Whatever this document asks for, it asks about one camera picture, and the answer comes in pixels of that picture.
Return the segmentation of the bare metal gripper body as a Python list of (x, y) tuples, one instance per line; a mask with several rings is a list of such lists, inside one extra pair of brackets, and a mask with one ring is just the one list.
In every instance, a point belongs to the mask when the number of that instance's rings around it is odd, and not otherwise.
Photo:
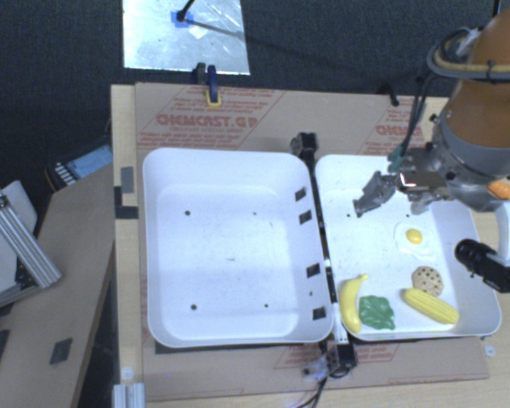
[(493, 212), (501, 201), (487, 185), (496, 179), (459, 161), (447, 149), (414, 148), (407, 151), (399, 170), (399, 190), (440, 190), (439, 201), (457, 201), (476, 212)]

